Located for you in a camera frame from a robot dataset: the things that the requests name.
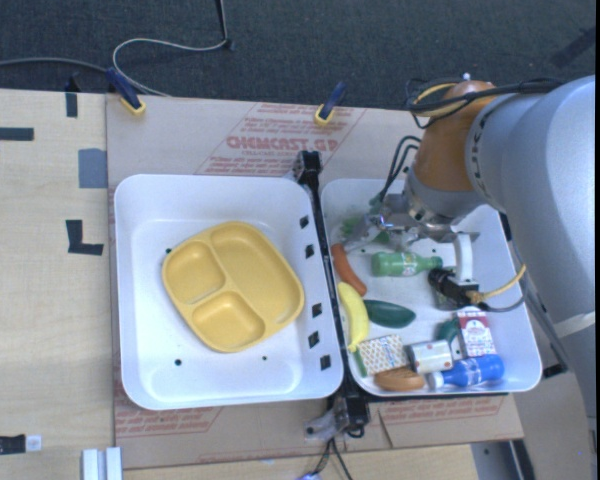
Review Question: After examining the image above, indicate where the black cylinder on white bracket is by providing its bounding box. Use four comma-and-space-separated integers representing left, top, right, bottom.
427, 231, 482, 312

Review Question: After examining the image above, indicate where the green broccoli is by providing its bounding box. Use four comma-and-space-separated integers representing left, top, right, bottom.
339, 214, 365, 238

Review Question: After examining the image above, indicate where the yellow banana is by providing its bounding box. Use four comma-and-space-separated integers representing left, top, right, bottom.
336, 281, 371, 354

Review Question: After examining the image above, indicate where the black block with thin wires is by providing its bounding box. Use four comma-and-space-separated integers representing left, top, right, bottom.
291, 149, 324, 185
328, 395, 372, 438

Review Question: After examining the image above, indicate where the dark green pointed vegetable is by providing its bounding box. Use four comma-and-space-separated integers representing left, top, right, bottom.
363, 298, 417, 330

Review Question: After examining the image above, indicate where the white and orange can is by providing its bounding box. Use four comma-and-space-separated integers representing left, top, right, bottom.
404, 338, 455, 375

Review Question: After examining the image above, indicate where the brown round biscuit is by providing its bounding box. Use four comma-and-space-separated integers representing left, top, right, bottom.
373, 365, 426, 393

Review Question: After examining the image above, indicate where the red and white carton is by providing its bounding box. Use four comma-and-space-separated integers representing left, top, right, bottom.
455, 306, 498, 359

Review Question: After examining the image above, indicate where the orange sausage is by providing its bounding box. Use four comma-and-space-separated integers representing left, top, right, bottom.
329, 242, 368, 298

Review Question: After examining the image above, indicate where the green plastic bottle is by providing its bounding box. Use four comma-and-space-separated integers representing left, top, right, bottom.
370, 250, 444, 278

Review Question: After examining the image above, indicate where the orange patterned white packet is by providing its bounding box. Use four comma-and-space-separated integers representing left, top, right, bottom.
357, 333, 410, 377

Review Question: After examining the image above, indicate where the white plastic tray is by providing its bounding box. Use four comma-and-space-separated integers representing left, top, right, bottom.
113, 173, 345, 412
319, 177, 544, 399

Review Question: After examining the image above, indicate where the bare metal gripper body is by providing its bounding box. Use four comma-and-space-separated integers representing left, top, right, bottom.
367, 192, 481, 245

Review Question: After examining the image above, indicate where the small dark green vegetable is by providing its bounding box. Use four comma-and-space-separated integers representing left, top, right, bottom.
435, 317, 462, 345

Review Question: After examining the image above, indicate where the yellow divided plate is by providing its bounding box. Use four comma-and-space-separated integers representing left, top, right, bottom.
160, 220, 307, 355

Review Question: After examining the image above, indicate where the brown cardboard board, red print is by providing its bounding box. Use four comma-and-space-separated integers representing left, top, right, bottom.
104, 92, 526, 470

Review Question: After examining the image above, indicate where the blue and white bottle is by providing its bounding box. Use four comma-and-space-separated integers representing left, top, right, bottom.
425, 353, 506, 391

